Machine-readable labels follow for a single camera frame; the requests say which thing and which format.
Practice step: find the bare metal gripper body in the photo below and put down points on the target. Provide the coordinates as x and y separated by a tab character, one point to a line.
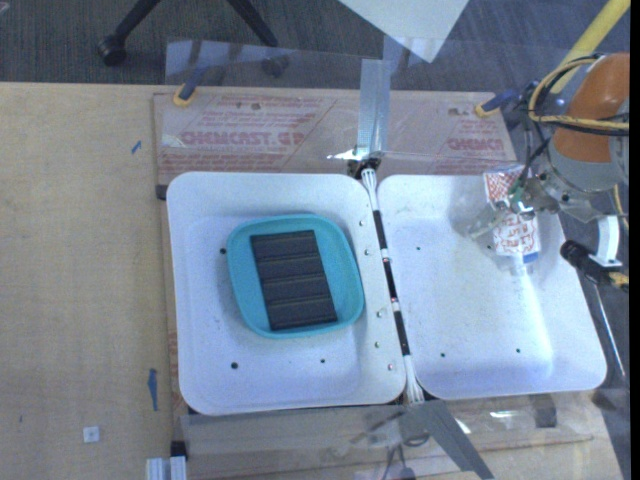
541	197

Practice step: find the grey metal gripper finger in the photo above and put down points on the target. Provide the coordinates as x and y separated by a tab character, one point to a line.
484	224

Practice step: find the white carton with red print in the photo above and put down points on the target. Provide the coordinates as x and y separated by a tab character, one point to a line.
517	238

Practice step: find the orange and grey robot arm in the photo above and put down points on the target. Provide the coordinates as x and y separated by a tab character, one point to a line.
592	118

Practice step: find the white plastic tray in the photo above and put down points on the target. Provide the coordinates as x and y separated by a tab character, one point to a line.
475	328
280	378

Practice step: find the thin black and white rod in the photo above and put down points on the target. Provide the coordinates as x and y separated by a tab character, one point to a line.
389	278

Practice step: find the dark grey ridged slab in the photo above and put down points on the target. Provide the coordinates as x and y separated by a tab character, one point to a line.
294	280

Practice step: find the brown cardboard board red print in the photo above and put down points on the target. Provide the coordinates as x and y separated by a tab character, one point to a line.
260	133

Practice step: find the blue plate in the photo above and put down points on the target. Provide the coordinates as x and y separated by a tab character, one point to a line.
240	268

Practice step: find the black cylinder on white bracket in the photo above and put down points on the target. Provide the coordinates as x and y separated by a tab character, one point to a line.
595	263

